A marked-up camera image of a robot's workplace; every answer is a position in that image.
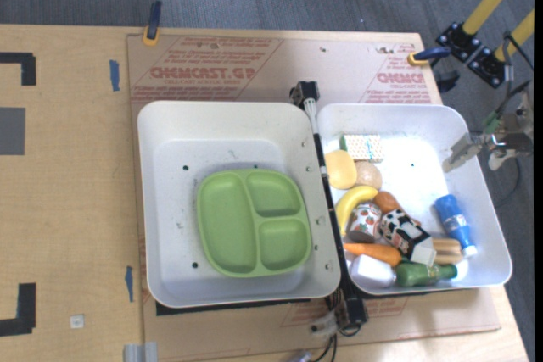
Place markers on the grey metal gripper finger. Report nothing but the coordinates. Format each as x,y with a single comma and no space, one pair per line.
460,159
463,144

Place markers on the green bottle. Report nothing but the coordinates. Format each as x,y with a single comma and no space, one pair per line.
418,274

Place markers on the orange rounded toy food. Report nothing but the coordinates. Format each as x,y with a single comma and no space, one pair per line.
387,201

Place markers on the tan ribbed bread bun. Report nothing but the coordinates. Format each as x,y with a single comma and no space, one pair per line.
449,251

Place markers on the white can strawberry print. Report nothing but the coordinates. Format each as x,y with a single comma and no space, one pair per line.
365,221

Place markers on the yellow banana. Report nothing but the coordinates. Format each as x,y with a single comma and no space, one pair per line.
348,202

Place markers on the brown cardboard board red print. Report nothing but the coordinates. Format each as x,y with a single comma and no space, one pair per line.
263,68

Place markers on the beige round biscuit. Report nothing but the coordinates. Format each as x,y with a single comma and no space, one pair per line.
369,176

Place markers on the white plastic bottle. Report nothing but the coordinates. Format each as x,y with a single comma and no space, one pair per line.
371,272

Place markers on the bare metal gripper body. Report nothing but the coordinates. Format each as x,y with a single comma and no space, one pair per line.
517,140

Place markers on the thin black and white rod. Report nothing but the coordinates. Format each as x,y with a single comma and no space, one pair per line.
321,159

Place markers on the orange carrot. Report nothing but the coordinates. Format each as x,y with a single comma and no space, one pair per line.
375,252

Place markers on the white plastic tray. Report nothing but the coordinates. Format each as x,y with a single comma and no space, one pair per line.
424,182
169,191

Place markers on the green divided plate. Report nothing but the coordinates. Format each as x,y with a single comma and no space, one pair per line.
225,220

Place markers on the white packet with orange dots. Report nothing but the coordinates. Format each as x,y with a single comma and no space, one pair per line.
360,147

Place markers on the black and white cow carton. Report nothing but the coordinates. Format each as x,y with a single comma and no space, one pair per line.
401,230

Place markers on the blue bottle white cap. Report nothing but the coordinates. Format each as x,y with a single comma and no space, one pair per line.
455,222

